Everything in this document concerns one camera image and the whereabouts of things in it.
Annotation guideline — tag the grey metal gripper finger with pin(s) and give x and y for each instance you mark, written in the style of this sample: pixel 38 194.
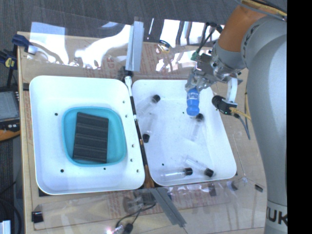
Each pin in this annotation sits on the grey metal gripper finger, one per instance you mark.
pixel 190 82
pixel 204 85

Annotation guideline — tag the black cylinder on white bracket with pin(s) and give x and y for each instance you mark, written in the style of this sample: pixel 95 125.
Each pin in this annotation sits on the black cylinder on white bracket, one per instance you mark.
pixel 230 91

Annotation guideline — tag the black ribbed rectangular block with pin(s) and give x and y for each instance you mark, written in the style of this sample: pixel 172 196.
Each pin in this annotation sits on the black ribbed rectangular block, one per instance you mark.
pixel 90 137

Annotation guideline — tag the thin black and white rod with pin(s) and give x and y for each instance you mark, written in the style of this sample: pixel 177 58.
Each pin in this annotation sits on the thin black and white rod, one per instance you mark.
pixel 135 121

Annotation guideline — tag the blue plastic bottle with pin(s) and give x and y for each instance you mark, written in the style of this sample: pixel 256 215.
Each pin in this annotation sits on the blue plastic bottle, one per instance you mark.
pixel 193 103

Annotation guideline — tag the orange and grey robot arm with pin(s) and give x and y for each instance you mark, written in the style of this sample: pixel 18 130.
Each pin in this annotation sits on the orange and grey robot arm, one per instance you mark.
pixel 265 82

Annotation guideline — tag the white plastic tray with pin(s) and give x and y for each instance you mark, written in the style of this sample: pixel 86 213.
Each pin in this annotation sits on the white plastic tray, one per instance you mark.
pixel 48 130
pixel 170 142

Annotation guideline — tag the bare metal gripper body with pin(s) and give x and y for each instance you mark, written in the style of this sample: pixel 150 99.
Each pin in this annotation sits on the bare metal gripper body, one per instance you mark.
pixel 217 71

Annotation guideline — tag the blue plate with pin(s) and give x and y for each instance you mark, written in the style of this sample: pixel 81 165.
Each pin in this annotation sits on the blue plate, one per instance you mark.
pixel 115 140

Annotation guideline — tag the clear plastic bottle, black cap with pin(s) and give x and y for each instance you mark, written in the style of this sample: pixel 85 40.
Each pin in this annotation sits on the clear plastic bottle, black cap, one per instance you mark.
pixel 155 98
pixel 208 172
pixel 187 171
pixel 145 138
pixel 199 117

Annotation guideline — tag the brown cardboard board, red print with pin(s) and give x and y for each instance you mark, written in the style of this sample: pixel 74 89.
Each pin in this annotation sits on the brown cardboard board, red print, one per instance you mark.
pixel 243 140

